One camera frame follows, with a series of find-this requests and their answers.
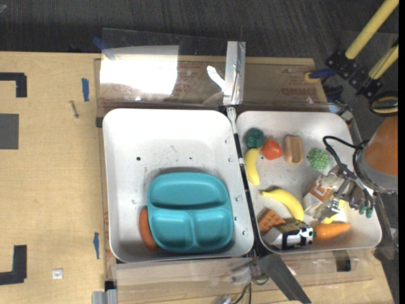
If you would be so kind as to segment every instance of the teal divided plate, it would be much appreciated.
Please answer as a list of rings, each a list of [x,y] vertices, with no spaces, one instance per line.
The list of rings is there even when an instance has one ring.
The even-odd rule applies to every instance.
[[[147,191],[152,236],[177,253],[220,250],[234,232],[228,189],[217,177],[199,172],[163,174]]]

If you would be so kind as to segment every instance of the wooden table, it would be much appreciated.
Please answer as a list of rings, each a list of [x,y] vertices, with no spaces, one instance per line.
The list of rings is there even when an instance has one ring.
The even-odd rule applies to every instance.
[[[27,245],[24,283],[0,286],[0,303],[90,303],[106,275],[94,62],[99,54],[0,52],[0,72],[23,72],[27,98],[0,81],[0,113],[19,114],[18,149],[0,149],[0,272]],[[89,80],[84,101],[82,78]],[[69,101],[74,101],[78,118]],[[99,234],[100,259],[93,244]],[[313,303],[393,303],[382,266],[372,280],[305,287]],[[53,269],[63,269],[53,279]],[[178,303],[214,303],[218,296]],[[285,301],[254,292],[253,303]]]

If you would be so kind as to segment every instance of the blue tape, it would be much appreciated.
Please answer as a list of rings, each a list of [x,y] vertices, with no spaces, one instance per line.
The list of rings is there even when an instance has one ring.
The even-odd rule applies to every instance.
[[[329,69],[329,68],[324,68],[322,70],[315,71],[308,75],[310,79],[320,79],[320,78],[326,78],[326,77],[333,77],[336,74],[335,71]]]
[[[115,61],[114,54],[109,50],[109,46],[101,38],[98,38],[97,36],[94,36],[93,37],[93,43],[94,43],[94,45],[96,45],[100,49],[102,54],[107,56],[107,58],[109,60]]]
[[[96,250],[97,260],[100,259],[100,241],[99,241],[99,234],[97,232],[94,233],[93,238],[94,249]]]
[[[83,98],[84,101],[90,101],[89,99],[89,81],[85,78],[82,78],[82,91],[83,91]]]

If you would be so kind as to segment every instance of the orange carrot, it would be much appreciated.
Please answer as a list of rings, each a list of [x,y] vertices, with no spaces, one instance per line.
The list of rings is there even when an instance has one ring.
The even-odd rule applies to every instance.
[[[142,238],[146,248],[150,251],[154,251],[158,248],[158,245],[153,239],[151,230],[149,228],[149,221],[147,217],[147,209],[143,208],[139,213],[139,229],[140,237]]]
[[[329,240],[348,230],[348,228],[350,228],[348,223],[320,224],[315,227],[314,232],[318,240]]]

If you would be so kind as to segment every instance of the green ball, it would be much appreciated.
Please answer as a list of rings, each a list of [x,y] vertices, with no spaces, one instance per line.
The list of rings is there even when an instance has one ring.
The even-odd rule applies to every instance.
[[[308,160],[313,168],[325,170],[329,165],[329,154],[321,149],[313,148],[309,152]]]
[[[245,134],[248,149],[261,148],[265,143],[265,135],[259,129],[249,129]]]

